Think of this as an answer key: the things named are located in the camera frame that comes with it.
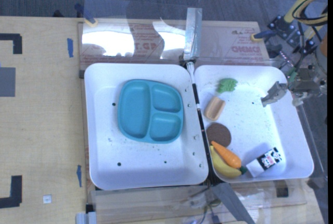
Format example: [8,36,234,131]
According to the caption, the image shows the orange carrot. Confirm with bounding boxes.
[210,140,248,175]

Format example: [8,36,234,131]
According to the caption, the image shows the tan bread bun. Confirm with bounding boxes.
[203,95,226,122]

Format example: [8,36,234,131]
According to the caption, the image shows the brown round biscuit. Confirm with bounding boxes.
[206,122,233,148]

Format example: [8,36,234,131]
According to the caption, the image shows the green broccoli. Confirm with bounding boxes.
[216,77,238,94]

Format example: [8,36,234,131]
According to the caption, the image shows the blue divided plate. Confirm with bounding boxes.
[117,79,185,145]

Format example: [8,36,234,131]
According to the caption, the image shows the white milk carton cow print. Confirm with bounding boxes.
[245,146,283,178]

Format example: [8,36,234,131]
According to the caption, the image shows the yellow banana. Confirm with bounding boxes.
[209,145,243,179]

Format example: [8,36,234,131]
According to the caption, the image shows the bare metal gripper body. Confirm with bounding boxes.
[287,67,323,95]

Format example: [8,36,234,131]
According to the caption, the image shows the white plastic tray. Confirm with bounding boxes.
[83,62,210,191]
[194,64,315,184]

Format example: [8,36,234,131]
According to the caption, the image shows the brown cardboard board red print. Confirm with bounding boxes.
[78,19,317,218]

